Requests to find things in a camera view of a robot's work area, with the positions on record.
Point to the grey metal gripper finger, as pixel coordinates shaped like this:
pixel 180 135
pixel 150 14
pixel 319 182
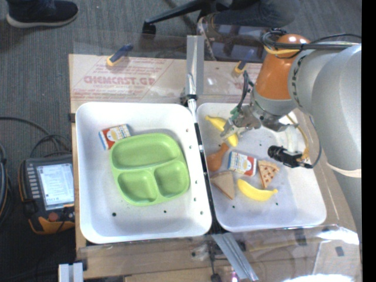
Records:
pixel 226 129
pixel 241 130

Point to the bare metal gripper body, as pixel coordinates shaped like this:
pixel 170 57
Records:
pixel 249 119

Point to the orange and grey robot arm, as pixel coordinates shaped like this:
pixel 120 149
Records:
pixel 329 98

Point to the yellow banana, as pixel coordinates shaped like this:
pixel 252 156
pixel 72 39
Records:
pixel 254 191
pixel 216 122

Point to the red and white carton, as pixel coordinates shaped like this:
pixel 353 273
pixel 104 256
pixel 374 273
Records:
pixel 241 163
pixel 113 135

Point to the orange chicken drumstick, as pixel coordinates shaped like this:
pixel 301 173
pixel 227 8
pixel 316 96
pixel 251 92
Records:
pixel 215 161

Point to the pizza slice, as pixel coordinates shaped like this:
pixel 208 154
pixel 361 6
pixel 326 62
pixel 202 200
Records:
pixel 266 172

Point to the brown bread slice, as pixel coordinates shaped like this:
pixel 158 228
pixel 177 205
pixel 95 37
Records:
pixel 225 184

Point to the green divided plate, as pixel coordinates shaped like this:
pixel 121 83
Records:
pixel 147 157

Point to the white plastic tray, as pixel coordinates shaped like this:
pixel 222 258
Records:
pixel 100 187
pixel 293 204

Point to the brown cardboard board red print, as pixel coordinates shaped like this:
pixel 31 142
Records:
pixel 132 78

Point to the person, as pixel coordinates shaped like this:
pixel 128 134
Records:
pixel 264 4
pixel 38 7

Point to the black office chair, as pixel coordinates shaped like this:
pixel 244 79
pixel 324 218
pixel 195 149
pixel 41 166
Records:
pixel 188 7

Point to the black cylinder on white bracket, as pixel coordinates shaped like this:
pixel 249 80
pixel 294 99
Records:
pixel 285 155

